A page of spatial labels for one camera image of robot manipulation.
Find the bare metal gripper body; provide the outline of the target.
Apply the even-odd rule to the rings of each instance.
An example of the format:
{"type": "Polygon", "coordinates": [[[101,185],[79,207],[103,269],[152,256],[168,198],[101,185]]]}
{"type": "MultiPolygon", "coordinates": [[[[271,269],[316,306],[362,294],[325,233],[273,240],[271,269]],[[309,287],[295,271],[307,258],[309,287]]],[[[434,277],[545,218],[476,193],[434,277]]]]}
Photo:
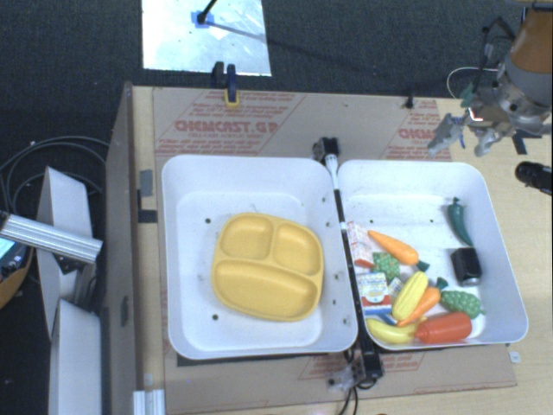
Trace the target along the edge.
{"type": "Polygon", "coordinates": [[[517,131],[533,137],[552,133],[552,126],[546,123],[551,107],[511,86],[479,89],[467,111],[469,128],[493,131],[496,137],[511,137],[517,131]]]}

